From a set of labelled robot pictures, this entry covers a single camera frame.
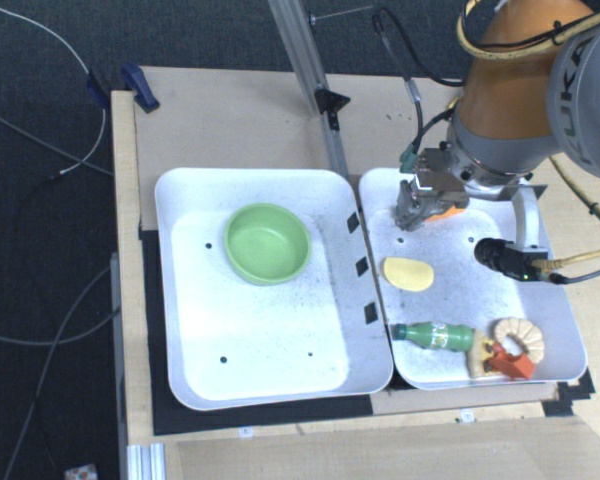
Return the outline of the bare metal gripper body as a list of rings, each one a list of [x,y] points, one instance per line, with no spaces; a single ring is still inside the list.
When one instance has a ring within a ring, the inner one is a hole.
[[[478,158],[459,147],[426,148],[414,165],[413,209],[464,209],[471,198],[496,199],[503,187],[515,185],[521,170],[495,158]]]

